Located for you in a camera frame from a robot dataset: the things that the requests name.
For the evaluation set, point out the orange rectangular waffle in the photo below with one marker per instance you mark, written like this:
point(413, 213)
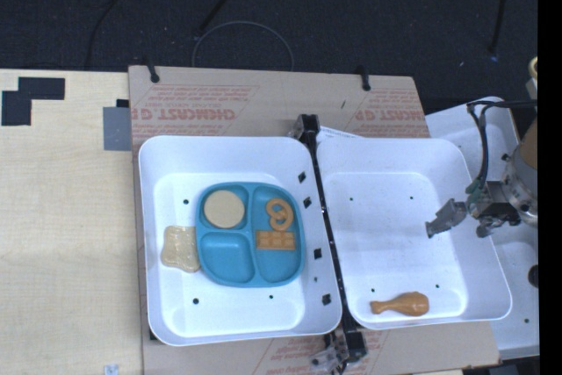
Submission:
point(275, 240)

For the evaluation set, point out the blue divided plate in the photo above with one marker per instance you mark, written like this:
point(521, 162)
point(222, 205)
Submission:
point(228, 254)

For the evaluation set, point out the brown chicken drumstick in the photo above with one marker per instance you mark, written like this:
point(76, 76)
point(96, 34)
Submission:
point(408, 304)

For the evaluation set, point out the orange pretzel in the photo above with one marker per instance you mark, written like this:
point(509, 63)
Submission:
point(278, 215)

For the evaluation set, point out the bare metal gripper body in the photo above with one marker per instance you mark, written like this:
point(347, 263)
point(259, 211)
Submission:
point(498, 202)

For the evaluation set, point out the brown cardboard board red print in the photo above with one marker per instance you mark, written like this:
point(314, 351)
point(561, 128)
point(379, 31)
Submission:
point(263, 105)

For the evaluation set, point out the thin black rod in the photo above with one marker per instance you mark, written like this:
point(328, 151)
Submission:
point(327, 228)

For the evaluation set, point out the beige bread slice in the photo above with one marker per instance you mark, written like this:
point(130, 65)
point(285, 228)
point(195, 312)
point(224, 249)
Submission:
point(180, 250)

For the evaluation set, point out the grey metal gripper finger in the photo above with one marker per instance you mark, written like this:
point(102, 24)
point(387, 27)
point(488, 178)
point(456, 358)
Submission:
point(448, 217)
point(486, 228)

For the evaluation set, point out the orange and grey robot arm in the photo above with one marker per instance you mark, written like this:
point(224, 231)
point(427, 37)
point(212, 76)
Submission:
point(529, 145)

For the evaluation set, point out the white paper sheet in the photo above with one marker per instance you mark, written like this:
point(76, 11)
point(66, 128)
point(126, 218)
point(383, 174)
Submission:
point(340, 133)

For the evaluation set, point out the round beige biscuit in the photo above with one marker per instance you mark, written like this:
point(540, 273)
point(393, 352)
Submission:
point(224, 209)

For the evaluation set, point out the white plastic tray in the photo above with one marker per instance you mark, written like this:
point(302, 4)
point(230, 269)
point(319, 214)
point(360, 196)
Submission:
point(395, 241)
point(228, 316)

